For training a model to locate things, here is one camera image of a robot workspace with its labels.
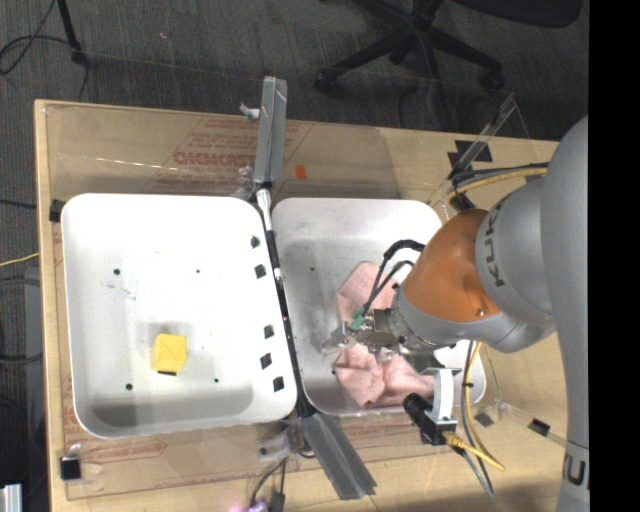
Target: pink towel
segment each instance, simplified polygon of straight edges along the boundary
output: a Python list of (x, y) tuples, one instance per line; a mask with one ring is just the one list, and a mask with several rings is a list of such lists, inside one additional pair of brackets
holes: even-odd
[[(352, 321), (352, 315), (369, 298), (378, 273), (373, 263), (361, 263), (351, 273), (338, 292), (340, 317)], [(395, 290), (391, 279), (373, 301), (372, 309), (391, 307)], [(418, 374), (400, 355), (393, 354), (389, 362), (379, 364), (367, 347), (357, 344), (343, 350), (335, 362), (338, 381), (362, 408), (401, 405), (410, 393), (428, 398), (433, 395), (433, 378)]]

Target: office chair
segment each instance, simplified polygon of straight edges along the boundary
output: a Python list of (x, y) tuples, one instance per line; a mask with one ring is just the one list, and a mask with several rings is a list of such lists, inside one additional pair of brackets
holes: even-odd
[[(400, 64), (412, 50), (426, 57), (430, 78), (440, 80), (434, 49), (454, 55), (486, 69), (480, 85), (488, 89), (504, 86), (502, 65), (494, 58), (433, 26), (436, 11), (444, 0), (412, 0), (406, 12), (385, 0), (352, 0), (355, 4), (387, 23), (393, 32), (330, 68), (322, 69), (315, 81), (320, 90), (329, 90), (339, 76), (389, 54)], [(562, 28), (573, 23), (580, 14), (582, 0), (453, 0), (498, 18), (547, 28)]]

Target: yellow cube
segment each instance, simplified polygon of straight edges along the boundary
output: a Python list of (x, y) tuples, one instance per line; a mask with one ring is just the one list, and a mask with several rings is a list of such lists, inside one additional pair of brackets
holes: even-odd
[(177, 374), (187, 362), (187, 337), (158, 334), (151, 351), (151, 368), (157, 372)]

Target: black pole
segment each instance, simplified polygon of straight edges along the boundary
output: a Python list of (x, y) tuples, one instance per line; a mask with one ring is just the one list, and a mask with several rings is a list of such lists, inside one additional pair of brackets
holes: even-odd
[(58, 0), (58, 9), (60, 10), (60, 17), (62, 18), (64, 31), (67, 34), (67, 42), (71, 47), (71, 60), (77, 64), (81, 64), (84, 62), (85, 57), (82, 52), (82, 47), (76, 38), (75, 31), (73, 30), (73, 23), (71, 23), (71, 15), (69, 14), (69, 8), (67, 7), (67, 0)]

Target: orange sticker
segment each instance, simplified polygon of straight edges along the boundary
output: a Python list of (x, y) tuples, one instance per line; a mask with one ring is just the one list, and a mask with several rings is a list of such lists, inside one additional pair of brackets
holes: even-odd
[(293, 168), (293, 172), (296, 175), (297, 180), (306, 180), (307, 179), (307, 170), (304, 165), (296, 165)]

